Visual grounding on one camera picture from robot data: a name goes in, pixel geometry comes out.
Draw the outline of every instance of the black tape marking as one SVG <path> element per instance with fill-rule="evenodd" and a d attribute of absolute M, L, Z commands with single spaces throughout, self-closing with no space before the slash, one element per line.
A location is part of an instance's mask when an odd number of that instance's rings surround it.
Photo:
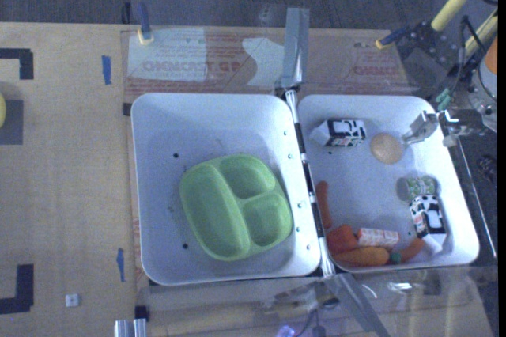
<path fill-rule="evenodd" d="M 0 48 L 0 59 L 18 59 L 19 79 L 33 79 L 33 53 L 30 49 Z"/>
<path fill-rule="evenodd" d="M 33 264 L 17 266 L 16 296 L 0 299 L 0 315 L 29 312 L 33 306 Z"/>
<path fill-rule="evenodd" d="M 125 116 L 130 116 L 132 111 L 132 104 L 128 104 L 126 102 L 123 102 L 123 114 Z"/>

